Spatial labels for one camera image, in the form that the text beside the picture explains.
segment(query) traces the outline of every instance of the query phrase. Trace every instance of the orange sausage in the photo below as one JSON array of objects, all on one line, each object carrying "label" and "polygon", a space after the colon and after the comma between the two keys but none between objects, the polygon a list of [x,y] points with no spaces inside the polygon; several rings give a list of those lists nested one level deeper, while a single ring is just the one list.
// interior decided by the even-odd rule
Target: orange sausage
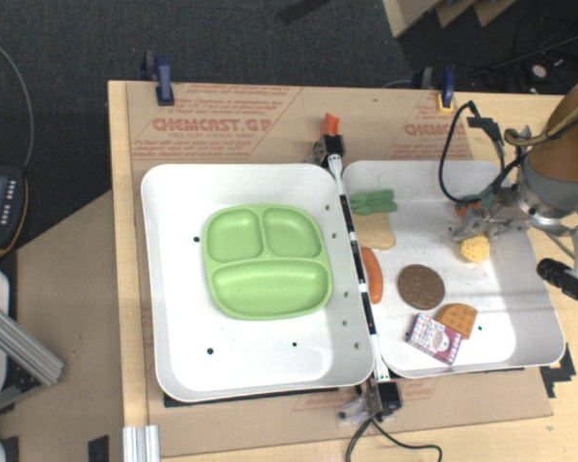
[{"label": "orange sausage", "polygon": [[368,294],[373,304],[377,304],[383,297],[383,274],[381,266],[375,256],[375,252],[366,246],[361,249],[362,263],[366,270],[366,279],[368,281]]}]

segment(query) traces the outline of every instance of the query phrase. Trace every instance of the electronic device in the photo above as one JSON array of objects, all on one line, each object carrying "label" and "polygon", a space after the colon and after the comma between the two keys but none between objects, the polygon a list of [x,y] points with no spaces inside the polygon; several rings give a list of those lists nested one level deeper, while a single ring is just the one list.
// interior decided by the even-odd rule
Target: electronic device
[{"label": "electronic device", "polygon": [[13,247],[26,215],[28,187],[17,167],[0,167],[0,257]]}]

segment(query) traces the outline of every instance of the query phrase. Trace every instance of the dark floor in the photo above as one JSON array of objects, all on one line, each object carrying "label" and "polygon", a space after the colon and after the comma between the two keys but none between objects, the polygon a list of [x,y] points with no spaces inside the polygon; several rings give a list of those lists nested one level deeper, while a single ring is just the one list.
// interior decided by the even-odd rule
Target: dark floor
[{"label": "dark floor", "polygon": [[[111,188],[107,81],[138,79],[144,51],[171,57],[173,80],[380,88],[455,67],[456,90],[566,93],[578,39],[486,77],[471,74],[578,36],[578,0],[519,0],[482,27],[473,10],[446,29],[435,13],[392,37],[381,0],[332,0],[291,23],[301,0],[0,0],[0,45],[23,75],[36,140],[18,244]],[[543,62],[549,82],[527,83]],[[26,104],[0,55],[0,164],[22,163]]]}]

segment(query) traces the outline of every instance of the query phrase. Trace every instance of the wooden table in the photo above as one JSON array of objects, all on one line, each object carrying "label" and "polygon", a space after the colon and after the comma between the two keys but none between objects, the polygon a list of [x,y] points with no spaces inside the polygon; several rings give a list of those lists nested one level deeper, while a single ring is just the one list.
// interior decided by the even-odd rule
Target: wooden table
[{"label": "wooden table", "polygon": [[[129,104],[125,82],[110,82],[109,119],[113,162],[113,194],[116,224],[118,306],[120,324],[123,416],[125,426],[144,427],[149,424],[146,401],[144,338],[140,305],[138,248],[135,235],[134,191],[129,134]],[[314,90],[323,98],[346,101],[347,90]],[[413,90],[387,90],[392,114],[407,117],[407,111],[395,111],[395,105],[414,94]],[[360,103],[361,96],[372,95],[371,90],[352,90],[351,96]],[[472,99],[484,116],[492,116],[502,130],[529,124],[539,130],[561,100],[559,96],[515,94],[456,93],[457,104]],[[362,111],[369,118],[368,111]],[[469,134],[473,156],[491,155],[489,141],[477,134]],[[539,257],[551,256],[565,262],[563,253],[541,233],[531,233]],[[488,423],[454,428],[403,433],[398,438],[407,444],[437,444],[443,449],[444,460],[454,461],[516,461],[551,460],[578,461],[578,302],[549,287],[557,309],[565,340],[576,368],[572,381],[558,383],[553,398],[553,416],[517,422]],[[347,440],[333,440],[308,444],[284,445],[262,449],[236,450],[173,457],[171,461],[294,461],[344,460]],[[382,436],[367,436],[354,452],[355,460],[435,460],[433,452],[414,452],[392,446]]]}]

